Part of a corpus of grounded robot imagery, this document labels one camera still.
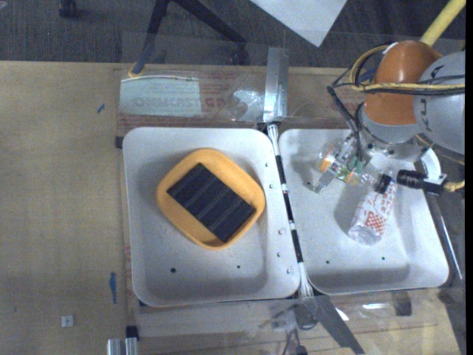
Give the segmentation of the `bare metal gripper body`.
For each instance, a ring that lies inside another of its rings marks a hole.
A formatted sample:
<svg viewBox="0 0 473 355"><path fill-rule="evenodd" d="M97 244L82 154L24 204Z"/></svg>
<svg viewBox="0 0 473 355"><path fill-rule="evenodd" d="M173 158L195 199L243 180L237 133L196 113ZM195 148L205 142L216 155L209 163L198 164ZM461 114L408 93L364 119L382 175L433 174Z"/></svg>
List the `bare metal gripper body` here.
<svg viewBox="0 0 473 355"><path fill-rule="evenodd" d="M379 147L375 143L359 146L350 142L346 160L332 160L332 172L337 178L356 178L377 173L395 175L401 169L413 169L422 148L413 143L400 143L394 147Z"/></svg>

